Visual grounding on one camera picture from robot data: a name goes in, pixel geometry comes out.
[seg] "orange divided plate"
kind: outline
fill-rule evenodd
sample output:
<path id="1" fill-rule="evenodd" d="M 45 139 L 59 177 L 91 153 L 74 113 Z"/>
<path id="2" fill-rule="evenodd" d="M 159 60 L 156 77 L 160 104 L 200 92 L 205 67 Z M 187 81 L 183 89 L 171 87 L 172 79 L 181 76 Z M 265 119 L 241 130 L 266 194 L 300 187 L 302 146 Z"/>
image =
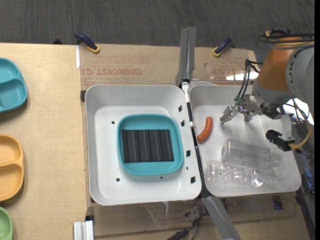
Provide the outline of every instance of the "orange divided plate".
<path id="1" fill-rule="evenodd" d="M 24 158 L 19 141 L 0 134 L 0 201 L 13 197 L 24 181 Z"/>

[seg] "transparent water bottle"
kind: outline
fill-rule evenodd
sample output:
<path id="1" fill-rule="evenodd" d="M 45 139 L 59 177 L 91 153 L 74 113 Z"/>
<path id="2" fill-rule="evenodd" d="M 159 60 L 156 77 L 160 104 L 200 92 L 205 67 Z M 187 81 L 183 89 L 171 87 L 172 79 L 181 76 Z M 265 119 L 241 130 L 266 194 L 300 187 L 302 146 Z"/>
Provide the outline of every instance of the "transparent water bottle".
<path id="1" fill-rule="evenodd" d="M 244 184 L 254 188 L 273 188 L 276 177 L 273 170 L 261 171 L 250 167 L 222 163 L 211 160 L 207 164 L 205 176 L 209 184 Z"/>
<path id="2" fill-rule="evenodd" d="M 272 149 L 228 139 L 222 147 L 221 161 L 257 170 L 268 170 L 277 167 L 281 157 Z"/>

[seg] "sausage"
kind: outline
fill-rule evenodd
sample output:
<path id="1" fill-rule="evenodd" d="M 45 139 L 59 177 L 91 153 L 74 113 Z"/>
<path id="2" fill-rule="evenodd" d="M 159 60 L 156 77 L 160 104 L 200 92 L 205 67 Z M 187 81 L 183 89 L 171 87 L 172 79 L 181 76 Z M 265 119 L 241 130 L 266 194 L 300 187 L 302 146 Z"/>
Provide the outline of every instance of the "sausage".
<path id="1" fill-rule="evenodd" d="M 205 119 L 205 126 L 203 131 L 196 137 L 199 143 L 204 142 L 210 135 L 213 125 L 213 119 L 212 117 L 208 116 Z"/>

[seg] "wooden table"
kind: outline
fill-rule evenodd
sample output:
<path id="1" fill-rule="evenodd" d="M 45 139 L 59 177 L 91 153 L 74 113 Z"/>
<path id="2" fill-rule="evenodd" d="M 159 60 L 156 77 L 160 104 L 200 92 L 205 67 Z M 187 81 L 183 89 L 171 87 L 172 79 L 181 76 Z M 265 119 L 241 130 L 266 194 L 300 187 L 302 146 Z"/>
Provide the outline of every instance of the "wooden table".
<path id="1" fill-rule="evenodd" d="M 0 43 L 27 85 L 27 103 L 0 114 L 0 134 L 16 137 L 24 155 L 24 183 L 0 202 L 13 220 L 15 240 L 71 240 L 87 210 L 81 79 L 74 45 Z M 295 216 L 236 223 L 244 240 L 308 239 L 299 205 Z M 165 240 L 177 230 L 97 237 Z M 196 239 L 220 240 L 217 228 L 202 226 Z"/>

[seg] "blue divided plate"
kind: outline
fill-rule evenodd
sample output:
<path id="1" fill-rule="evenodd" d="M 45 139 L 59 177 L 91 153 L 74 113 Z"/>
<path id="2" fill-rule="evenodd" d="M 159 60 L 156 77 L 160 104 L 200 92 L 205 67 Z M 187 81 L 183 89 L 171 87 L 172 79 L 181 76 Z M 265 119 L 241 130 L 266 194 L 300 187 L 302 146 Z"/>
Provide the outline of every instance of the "blue divided plate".
<path id="1" fill-rule="evenodd" d="M 20 107 L 27 95 L 26 83 L 17 65 L 0 58 L 0 113 Z"/>
<path id="2" fill-rule="evenodd" d="M 123 161 L 122 130 L 170 130 L 173 161 Z M 163 114 L 133 114 L 124 117 L 117 126 L 117 147 L 122 167 L 133 175 L 164 175 L 177 171 L 184 160 L 179 128 L 175 121 Z"/>

